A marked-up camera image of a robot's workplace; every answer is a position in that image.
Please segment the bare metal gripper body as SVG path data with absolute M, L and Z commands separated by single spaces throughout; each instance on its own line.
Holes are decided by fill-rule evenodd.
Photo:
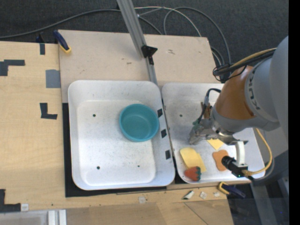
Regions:
M 238 142 L 248 143 L 248 140 L 240 140 L 233 136 L 233 133 L 223 131 L 220 127 L 212 126 L 209 119 L 201 119 L 201 121 L 194 121 L 194 131 L 198 133 L 199 136 L 207 135 L 207 140 L 220 140 L 226 145 L 236 145 Z

